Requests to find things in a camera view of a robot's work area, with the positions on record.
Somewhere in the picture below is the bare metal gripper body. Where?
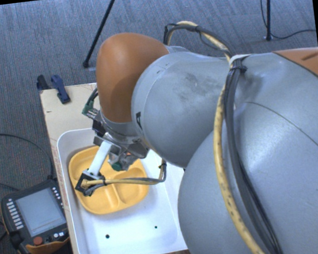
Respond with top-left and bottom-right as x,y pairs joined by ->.
91,126 -> 153,175

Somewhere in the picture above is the yellow divided plate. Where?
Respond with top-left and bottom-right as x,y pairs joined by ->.
65,139 -> 153,219

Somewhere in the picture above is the brown cardboard board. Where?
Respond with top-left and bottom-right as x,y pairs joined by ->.
39,72 -> 197,254

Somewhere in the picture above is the white plastic tray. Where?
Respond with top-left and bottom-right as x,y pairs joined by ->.
55,116 -> 196,254

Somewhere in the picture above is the black cylinder on white bracket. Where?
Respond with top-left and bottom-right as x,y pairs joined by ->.
69,140 -> 119,199

